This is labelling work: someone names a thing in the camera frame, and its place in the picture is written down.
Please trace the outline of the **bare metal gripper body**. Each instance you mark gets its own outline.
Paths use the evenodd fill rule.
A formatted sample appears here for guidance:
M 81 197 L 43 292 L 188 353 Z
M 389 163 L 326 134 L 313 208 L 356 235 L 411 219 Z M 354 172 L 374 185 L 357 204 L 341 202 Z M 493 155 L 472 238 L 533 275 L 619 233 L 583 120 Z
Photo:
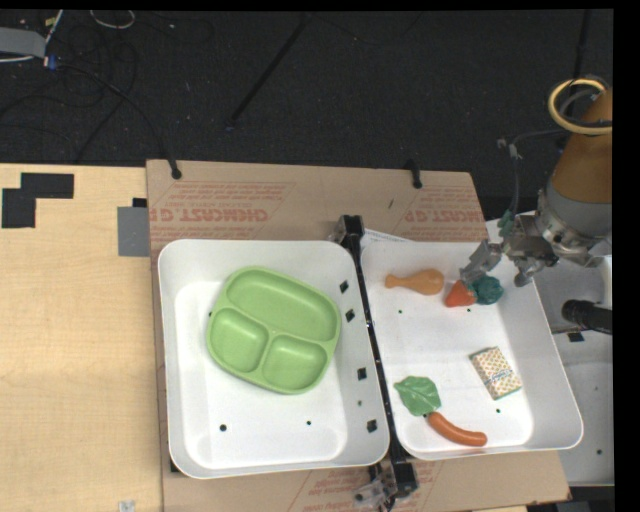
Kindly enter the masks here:
M 501 218 L 503 252 L 521 267 L 550 267 L 559 260 L 595 267 L 602 257 L 591 250 L 608 235 L 608 212 L 505 212 Z

